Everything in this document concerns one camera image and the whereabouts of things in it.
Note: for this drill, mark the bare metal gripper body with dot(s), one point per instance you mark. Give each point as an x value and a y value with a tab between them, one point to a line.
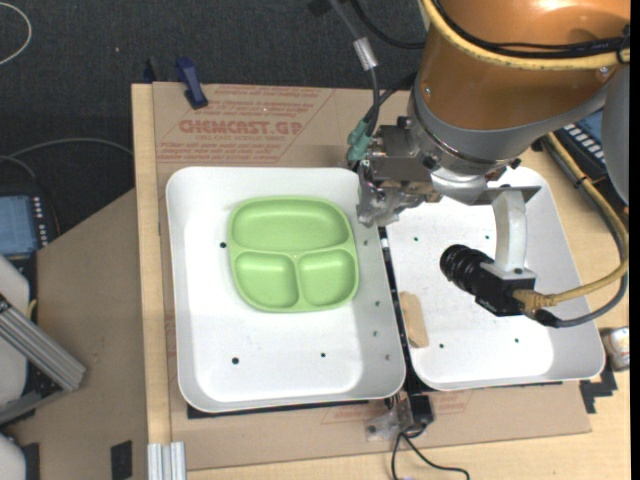
400	160

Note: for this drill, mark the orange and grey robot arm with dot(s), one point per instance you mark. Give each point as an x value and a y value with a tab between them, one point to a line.
505	43

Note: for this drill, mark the green divided plate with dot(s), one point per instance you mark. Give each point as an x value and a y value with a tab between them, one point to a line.
292	225

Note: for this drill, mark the brown cardboard board red print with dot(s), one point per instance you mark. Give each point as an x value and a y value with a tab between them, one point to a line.
260	113

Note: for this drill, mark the tan biscuit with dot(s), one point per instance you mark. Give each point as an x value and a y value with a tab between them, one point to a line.
414	318

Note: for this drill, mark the white plastic tray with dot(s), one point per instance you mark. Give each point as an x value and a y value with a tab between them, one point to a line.
475	338
280	348

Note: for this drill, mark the small silver can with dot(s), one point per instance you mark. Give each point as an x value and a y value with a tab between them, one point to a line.
617	348

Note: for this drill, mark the black cylinder on white bracket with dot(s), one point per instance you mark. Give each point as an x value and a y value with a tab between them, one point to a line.
482	278

